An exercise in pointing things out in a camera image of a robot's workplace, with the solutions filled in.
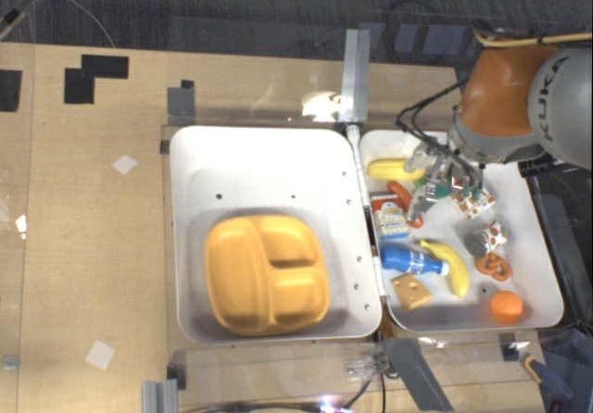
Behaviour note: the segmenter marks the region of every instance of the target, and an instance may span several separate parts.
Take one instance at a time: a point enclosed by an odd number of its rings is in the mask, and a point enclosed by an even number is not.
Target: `yellow cable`
[[[578,34],[563,34],[559,36],[544,36],[542,38],[529,38],[529,39],[517,39],[510,41],[489,41],[487,38],[479,33],[475,32],[475,39],[485,47],[519,47],[519,46],[533,46],[536,44],[560,44],[560,43],[573,43],[576,41],[591,41],[593,33],[581,32]]]

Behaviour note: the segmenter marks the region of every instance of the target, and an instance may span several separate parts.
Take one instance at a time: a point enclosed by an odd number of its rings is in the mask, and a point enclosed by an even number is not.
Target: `orange ball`
[[[523,314],[523,302],[515,293],[501,291],[490,298],[490,312],[501,324],[513,324]]]

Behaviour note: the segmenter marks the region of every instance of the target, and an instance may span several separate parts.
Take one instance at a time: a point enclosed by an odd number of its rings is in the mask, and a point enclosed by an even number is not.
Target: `white tray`
[[[208,344],[360,338],[374,332],[381,304],[349,143],[327,130],[187,127],[170,144],[177,307],[190,339]],[[281,214],[317,235],[330,283],[325,318],[295,334],[241,338],[212,313],[204,242],[219,221]]]
[[[444,133],[433,133],[444,141]],[[401,131],[370,131],[360,142],[364,167],[380,158],[411,156],[419,141]],[[386,182],[366,178],[372,193],[386,194]],[[563,302],[554,268],[549,258],[531,195],[516,164],[489,165],[484,173],[484,186],[496,203],[484,215],[467,220],[457,204],[447,198],[423,215],[424,224],[412,229],[403,244],[422,238],[432,239],[453,247],[463,258],[470,273],[470,288],[459,299],[450,288],[448,277],[430,273],[419,276],[433,299],[423,307],[407,312],[395,294],[390,280],[401,275],[395,270],[383,270],[385,291],[394,319],[402,327],[415,332],[508,330],[509,328],[545,328],[557,324],[562,316]],[[496,219],[507,228],[509,241],[497,250],[512,269],[505,282],[496,282],[477,271],[473,257],[463,246],[463,238],[482,224]],[[517,293],[524,302],[524,315],[512,326],[498,324],[489,314],[488,301],[500,290]]]

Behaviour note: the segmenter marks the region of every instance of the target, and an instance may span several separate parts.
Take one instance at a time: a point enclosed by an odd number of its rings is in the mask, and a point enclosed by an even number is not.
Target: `wooden surface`
[[[170,341],[192,347],[168,329],[163,174],[158,151],[161,128],[167,122],[167,87],[179,87],[181,79],[194,81],[196,111],[207,119],[292,118],[301,111],[303,95],[339,92],[342,64],[1,44],[2,69],[8,66],[5,56],[17,53],[32,56],[14,65],[34,76],[29,231],[24,277],[20,275],[19,413],[140,412],[142,383],[165,378]],[[82,54],[128,56],[129,79],[97,79],[93,106],[64,105],[64,69],[79,68]],[[395,115],[453,79],[450,69],[372,65],[370,113]],[[431,108],[426,121],[447,121],[450,107],[451,100],[446,100]],[[22,130],[31,121],[24,110],[0,114],[0,118],[3,136]],[[25,123],[19,126],[19,119]],[[112,167],[124,155],[138,161],[127,175]],[[18,277],[19,267],[11,269]],[[3,325],[10,293],[10,283],[2,279]],[[19,301],[19,294],[14,296],[13,305]],[[105,371],[85,362],[95,340],[115,349]],[[536,350],[536,343],[530,345]],[[17,348],[0,346],[2,354]],[[233,357],[229,349],[196,352],[196,358],[205,356],[205,362],[226,358],[229,372],[234,368],[236,375],[238,367],[252,390],[273,390],[274,382],[259,358],[233,366],[240,356]],[[435,375],[446,385],[456,411],[508,411],[508,405],[514,411],[541,410],[537,387],[519,364],[505,365],[498,354],[489,355],[483,365],[469,369],[475,358],[462,359],[454,369],[452,360],[433,358]],[[310,372],[305,364],[298,368]],[[324,376],[322,370],[314,371]],[[224,398],[226,378],[221,372],[217,372],[219,395]],[[17,401],[16,374],[10,377],[9,373],[2,372],[0,381],[3,412],[14,411]],[[312,385],[316,379],[315,375],[296,378],[303,382],[308,378]],[[393,391],[388,411],[415,411],[401,381],[388,388]],[[371,390],[376,392],[376,385]],[[369,393],[357,411],[378,410],[380,402],[378,393]]]

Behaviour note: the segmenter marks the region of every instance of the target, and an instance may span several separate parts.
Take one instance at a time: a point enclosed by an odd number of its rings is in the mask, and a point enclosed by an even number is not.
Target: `yellow plate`
[[[322,250],[304,222],[287,216],[227,219],[205,246],[208,297],[228,331],[267,336],[305,329],[330,302]]]

